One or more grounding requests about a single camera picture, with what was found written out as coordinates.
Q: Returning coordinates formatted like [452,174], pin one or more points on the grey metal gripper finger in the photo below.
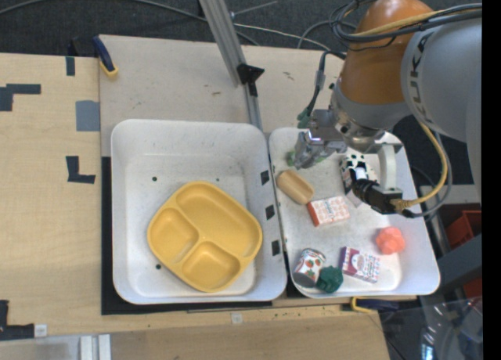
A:
[303,151]
[325,149]

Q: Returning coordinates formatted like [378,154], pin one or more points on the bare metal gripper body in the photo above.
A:
[354,133]

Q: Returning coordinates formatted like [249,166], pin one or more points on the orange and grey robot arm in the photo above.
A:
[375,69]

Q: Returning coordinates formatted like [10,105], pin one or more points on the light green toy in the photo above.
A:
[290,159]

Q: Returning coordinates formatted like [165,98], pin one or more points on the black and white carton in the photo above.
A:
[354,166]

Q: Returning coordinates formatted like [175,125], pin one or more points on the tan toy bread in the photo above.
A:
[294,187]

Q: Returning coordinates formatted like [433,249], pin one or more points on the orange and white carton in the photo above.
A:
[329,211]

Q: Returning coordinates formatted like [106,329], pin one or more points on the white plastic tray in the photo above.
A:
[188,143]
[364,229]

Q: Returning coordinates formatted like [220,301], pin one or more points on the orange bumpy toy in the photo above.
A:
[390,240]

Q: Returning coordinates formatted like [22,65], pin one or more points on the strawberry print can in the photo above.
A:
[309,266]

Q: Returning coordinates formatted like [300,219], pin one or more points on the purple and white carton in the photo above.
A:
[360,264]

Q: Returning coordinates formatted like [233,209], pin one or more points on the yellow divided plate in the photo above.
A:
[203,233]

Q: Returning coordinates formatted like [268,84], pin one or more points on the dark green toy broccoli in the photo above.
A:
[329,279]

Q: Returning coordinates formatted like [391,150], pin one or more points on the black cylinder on white bracket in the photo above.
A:
[377,196]

